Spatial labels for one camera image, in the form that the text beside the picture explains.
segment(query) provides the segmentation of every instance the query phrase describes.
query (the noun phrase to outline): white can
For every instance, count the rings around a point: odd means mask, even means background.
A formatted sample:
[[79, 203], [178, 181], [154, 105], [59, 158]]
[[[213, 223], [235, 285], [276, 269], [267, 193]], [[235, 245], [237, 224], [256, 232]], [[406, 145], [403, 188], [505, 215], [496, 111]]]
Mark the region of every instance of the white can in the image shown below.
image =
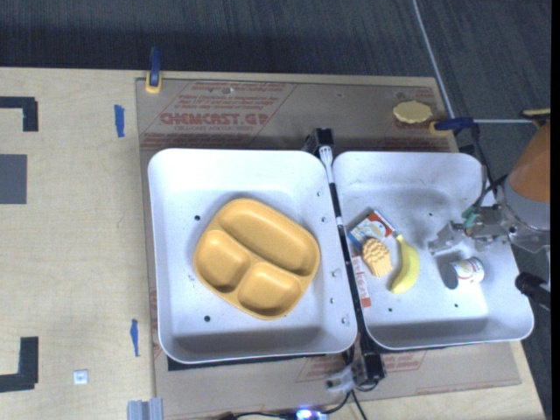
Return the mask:
[[442, 277], [450, 290], [479, 284], [484, 278], [484, 267], [476, 257], [450, 262], [444, 266]]

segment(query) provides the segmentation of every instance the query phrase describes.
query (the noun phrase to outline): beige tabletop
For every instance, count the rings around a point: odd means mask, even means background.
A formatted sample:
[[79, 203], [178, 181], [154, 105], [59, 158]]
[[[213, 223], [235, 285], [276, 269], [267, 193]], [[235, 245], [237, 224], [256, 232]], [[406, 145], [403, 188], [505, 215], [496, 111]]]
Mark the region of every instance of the beige tabletop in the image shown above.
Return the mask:
[[[38, 384], [0, 393], [1, 418], [125, 418], [129, 400], [156, 394], [136, 123], [135, 79], [143, 76], [0, 69], [0, 96], [32, 96], [39, 107], [38, 132], [22, 131], [21, 109], [0, 109], [0, 154], [27, 156], [26, 204], [0, 205], [0, 375], [18, 371], [20, 338], [39, 340]], [[259, 81], [264, 75], [166, 76]], [[115, 105], [124, 109], [125, 136], [116, 134]], [[139, 325], [139, 356], [132, 319]], [[521, 343], [511, 348], [521, 384], [364, 402], [363, 408], [372, 419], [544, 418]], [[74, 384], [76, 370], [88, 371], [88, 384]], [[332, 416], [359, 413], [348, 404]]]

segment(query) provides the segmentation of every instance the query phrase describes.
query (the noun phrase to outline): yellow banana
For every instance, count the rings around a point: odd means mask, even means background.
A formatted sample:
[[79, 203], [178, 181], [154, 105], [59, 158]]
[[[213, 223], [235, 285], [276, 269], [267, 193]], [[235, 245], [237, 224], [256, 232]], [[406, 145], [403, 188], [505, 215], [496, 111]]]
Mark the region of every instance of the yellow banana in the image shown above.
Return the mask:
[[401, 248], [402, 264], [399, 273], [391, 284], [391, 291], [401, 294], [409, 290], [418, 278], [420, 271], [420, 257], [415, 248], [410, 246], [401, 234], [396, 237]]

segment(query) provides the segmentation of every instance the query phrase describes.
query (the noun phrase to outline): orange plate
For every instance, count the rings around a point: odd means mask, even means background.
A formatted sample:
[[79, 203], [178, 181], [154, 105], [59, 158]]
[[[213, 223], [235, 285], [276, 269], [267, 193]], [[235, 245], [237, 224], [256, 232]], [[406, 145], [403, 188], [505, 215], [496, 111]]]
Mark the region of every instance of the orange plate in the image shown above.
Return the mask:
[[254, 199], [228, 202], [194, 251], [194, 270], [218, 296], [259, 319], [285, 316], [319, 268], [315, 238]]

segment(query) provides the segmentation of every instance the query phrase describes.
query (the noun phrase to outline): waffle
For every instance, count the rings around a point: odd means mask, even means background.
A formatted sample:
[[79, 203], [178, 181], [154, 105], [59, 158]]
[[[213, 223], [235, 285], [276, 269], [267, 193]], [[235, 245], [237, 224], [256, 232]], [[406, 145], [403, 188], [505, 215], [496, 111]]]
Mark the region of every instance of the waffle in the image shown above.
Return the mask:
[[361, 250], [361, 258], [375, 277], [382, 277], [393, 269], [389, 250], [376, 238], [366, 241]]

